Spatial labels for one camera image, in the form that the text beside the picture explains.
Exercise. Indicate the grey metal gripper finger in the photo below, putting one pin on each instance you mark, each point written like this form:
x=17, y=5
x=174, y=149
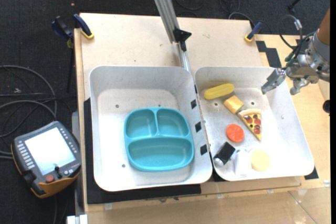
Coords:
x=298, y=85
x=274, y=80

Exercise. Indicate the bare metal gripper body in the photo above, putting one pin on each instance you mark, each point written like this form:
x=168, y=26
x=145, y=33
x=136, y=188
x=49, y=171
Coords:
x=313, y=64

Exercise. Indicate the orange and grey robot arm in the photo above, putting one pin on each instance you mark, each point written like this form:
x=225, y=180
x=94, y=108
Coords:
x=325, y=31

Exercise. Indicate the white plastic tray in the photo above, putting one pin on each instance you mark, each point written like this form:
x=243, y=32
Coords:
x=283, y=128
x=110, y=118

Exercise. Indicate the pizza slice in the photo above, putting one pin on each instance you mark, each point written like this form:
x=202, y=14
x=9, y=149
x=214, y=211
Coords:
x=252, y=120

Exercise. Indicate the yellow cheese block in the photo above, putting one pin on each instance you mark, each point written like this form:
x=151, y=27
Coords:
x=233, y=104

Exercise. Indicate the yellow corn cob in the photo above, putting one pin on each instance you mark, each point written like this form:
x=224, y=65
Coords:
x=219, y=91

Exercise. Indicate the orange slice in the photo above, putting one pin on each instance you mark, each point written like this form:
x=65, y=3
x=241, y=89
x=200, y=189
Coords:
x=235, y=133

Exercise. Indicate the pale yellow round biscuit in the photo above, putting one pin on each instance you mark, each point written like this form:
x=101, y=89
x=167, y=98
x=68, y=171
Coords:
x=260, y=160

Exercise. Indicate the black can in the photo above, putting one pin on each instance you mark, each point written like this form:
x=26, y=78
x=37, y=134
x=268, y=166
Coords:
x=225, y=152

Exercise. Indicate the thin black and white rod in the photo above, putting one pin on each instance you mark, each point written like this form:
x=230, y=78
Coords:
x=185, y=60

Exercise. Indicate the blue divided plate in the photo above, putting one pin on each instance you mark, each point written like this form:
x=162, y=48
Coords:
x=158, y=149

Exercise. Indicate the pale wood board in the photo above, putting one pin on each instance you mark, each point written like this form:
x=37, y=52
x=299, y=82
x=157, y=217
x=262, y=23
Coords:
x=131, y=42

